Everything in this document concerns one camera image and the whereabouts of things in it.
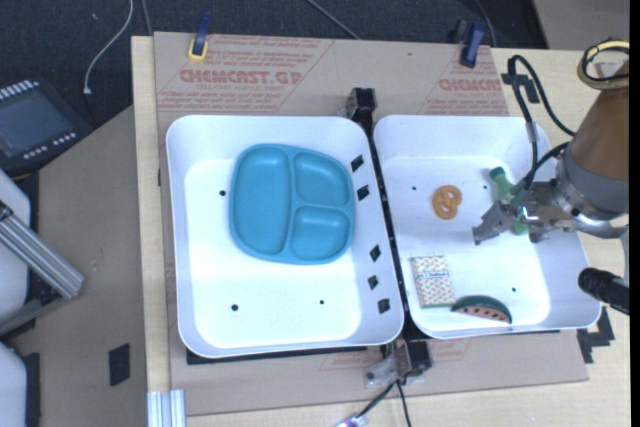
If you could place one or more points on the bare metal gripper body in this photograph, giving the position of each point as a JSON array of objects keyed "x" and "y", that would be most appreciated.
[{"x": 547, "y": 205}]

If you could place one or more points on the green bottle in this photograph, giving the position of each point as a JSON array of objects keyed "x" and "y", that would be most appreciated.
[{"x": 504, "y": 182}]

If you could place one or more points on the blue divided plate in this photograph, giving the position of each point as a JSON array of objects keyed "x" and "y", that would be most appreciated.
[{"x": 265, "y": 200}]

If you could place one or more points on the orange patterned packet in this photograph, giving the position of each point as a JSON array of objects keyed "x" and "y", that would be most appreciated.
[{"x": 433, "y": 282}]

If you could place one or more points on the green watermelon slice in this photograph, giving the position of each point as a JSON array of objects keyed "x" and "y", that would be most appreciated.
[{"x": 482, "y": 307}]

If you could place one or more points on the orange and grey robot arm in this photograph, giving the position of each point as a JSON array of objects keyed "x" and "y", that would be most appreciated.
[{"x": 602, "y": 135}]

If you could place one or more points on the black cylinder on white bracket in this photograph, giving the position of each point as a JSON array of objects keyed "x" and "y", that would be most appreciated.
[{"x": 602, "y": 287}]

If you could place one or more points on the white plastic tray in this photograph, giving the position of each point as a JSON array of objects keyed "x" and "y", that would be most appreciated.
[
  {"x": 480, "y": 265},
  {"x": 280, "y": 310}
]

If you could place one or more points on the orange pretzel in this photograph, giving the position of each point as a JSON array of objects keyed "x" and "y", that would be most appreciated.
[{"x": 442, "y": 210}]

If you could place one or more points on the brown cardboard board red print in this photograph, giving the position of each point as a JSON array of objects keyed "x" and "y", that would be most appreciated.
[{"x": 310, "y": 75}]

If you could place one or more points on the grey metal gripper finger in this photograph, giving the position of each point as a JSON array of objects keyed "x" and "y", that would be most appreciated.
[
  {"x": 545, "y": 230},
  {"x": 495, "y": 222}
]

